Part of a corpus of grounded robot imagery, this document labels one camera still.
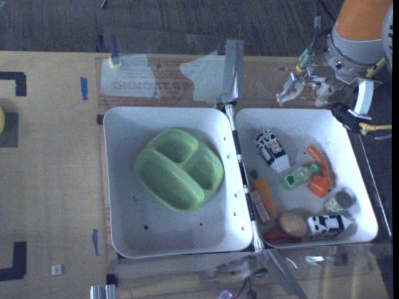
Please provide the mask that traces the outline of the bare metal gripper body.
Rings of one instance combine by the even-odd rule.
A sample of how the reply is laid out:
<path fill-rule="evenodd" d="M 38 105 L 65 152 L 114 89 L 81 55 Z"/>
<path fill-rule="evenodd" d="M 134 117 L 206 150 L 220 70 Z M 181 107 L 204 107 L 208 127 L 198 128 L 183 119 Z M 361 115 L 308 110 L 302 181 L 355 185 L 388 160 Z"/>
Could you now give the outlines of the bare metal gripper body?
<path fill-rule="evenodd" d="M 359 78 L 372 79 L 383 67 L 383 59 L 372 64 L 357 62 L 333 46 L 315 49 L 306 68 L 305 80 L 318 93 L 352 89 Z"/>

